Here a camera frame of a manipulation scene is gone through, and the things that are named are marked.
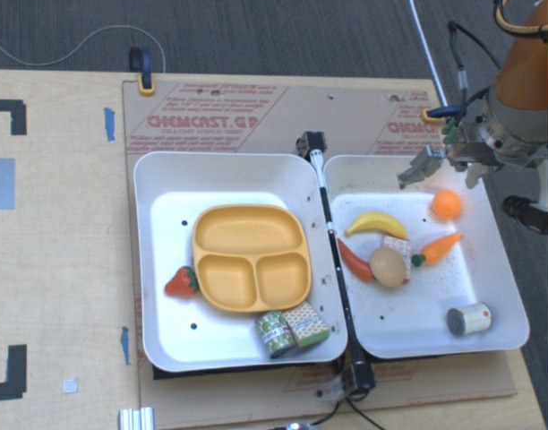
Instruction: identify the thin black and white rod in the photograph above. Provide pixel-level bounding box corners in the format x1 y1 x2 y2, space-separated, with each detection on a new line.
309 149 369 366

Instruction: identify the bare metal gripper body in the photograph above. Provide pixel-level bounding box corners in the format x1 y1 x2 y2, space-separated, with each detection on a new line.
446 118 548 172

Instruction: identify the black cylinder on white bracket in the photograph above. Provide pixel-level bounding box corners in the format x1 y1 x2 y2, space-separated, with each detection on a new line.
501 157 548 236

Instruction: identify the black block with thin wires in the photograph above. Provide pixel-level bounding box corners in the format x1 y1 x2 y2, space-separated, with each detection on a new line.
348 359 377 393
295 131 327 159

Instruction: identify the yellow banana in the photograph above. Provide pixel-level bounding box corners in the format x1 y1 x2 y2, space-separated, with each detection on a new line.
343 211 408 241

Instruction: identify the white plastic tray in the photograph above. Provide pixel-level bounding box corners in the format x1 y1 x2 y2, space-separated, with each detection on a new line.
322 153 531 360
133 150 349 374

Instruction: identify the beige egg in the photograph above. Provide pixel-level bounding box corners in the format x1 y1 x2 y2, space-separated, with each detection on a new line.
369 245 408 288

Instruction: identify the green can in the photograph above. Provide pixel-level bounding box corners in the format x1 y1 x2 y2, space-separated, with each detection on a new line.
254 310 297 359

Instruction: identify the white and red carton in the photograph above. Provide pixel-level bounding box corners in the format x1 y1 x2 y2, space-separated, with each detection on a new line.
380 234 413 285

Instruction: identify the orange ball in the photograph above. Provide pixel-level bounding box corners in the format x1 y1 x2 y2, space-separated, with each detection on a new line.
432 189 463 220

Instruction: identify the green and white carton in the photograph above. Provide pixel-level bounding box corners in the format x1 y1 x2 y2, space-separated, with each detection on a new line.
282 301 331 348

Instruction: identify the yellow divided plate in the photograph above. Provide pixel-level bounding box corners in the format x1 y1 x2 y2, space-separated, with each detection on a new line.
192 203 313 314

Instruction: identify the white can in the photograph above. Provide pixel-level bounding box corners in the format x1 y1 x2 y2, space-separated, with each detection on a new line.
445 302 492 337

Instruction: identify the red strawberry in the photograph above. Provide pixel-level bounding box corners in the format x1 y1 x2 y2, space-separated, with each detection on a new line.
164 265 201 298

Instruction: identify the brown cardboard board, red print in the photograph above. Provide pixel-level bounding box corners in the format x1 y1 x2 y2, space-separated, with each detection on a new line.
122 74 518 430

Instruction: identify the orange carrot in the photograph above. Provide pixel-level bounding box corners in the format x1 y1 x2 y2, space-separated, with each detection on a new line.
410 231 463 269

